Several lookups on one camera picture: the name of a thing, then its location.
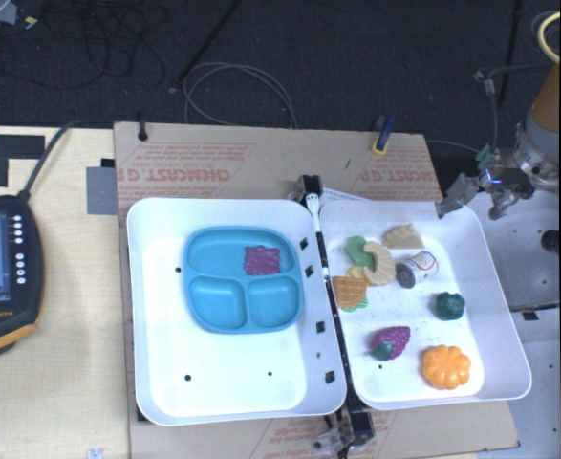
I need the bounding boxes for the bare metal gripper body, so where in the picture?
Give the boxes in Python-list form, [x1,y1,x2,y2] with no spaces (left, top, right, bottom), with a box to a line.
[479,146,560,203]

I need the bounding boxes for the beige pie slice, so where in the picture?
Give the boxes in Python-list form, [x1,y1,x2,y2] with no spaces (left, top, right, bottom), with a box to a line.
[381,223,426,251]

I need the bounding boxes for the small white labelled can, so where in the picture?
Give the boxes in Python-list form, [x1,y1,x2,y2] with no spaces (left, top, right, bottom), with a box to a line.
[394,250,440,290]

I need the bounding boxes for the beige doughnut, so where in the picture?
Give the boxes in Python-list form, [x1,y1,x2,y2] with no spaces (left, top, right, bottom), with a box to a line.
[361,241,398,288]

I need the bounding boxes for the dark green broccoli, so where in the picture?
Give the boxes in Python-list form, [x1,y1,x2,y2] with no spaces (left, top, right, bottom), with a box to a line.
[435,291,466,322]

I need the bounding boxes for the green lettuce leaf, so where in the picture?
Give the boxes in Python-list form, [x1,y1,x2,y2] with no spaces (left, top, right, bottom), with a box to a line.
[345,235,373,268]

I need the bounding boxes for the white plastic tray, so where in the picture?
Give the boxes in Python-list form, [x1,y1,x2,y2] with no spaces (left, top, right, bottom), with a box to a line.
[125,196,349,427]
[318,198,533,412]

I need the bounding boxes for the orange waffle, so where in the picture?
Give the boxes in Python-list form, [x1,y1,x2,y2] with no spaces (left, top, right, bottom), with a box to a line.
[331,275,370,311]

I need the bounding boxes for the thin black and white rod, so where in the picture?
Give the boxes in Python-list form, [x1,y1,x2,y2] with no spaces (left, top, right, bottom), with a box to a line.
[304,192,363,415]

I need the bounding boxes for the purple grapes with green leaf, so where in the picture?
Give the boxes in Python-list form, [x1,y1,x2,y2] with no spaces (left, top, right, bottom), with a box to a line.
[371,325,412,361]

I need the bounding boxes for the orange pumpkin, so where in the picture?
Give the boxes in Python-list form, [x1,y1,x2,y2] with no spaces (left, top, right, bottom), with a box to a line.
[421,344,473,391]

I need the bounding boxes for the brown cardboard board, red print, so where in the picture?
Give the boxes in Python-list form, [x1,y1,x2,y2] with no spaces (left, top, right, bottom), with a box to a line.
[112,120,522,459]

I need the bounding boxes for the flat purple grape cluster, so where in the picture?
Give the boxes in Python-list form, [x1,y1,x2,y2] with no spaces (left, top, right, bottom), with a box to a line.
[243,244,282,277]

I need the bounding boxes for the blue divided plate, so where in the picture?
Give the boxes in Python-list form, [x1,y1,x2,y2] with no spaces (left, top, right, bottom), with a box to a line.
[183,226,305,336]

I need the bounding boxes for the black cylinder on white bracket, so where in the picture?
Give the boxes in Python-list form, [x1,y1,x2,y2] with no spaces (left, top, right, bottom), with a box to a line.
[540,229,561,256]

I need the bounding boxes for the black block with thin wires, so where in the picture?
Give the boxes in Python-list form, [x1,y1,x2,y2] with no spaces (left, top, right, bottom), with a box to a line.
[335,408,377,450]
[293,173,324,205]

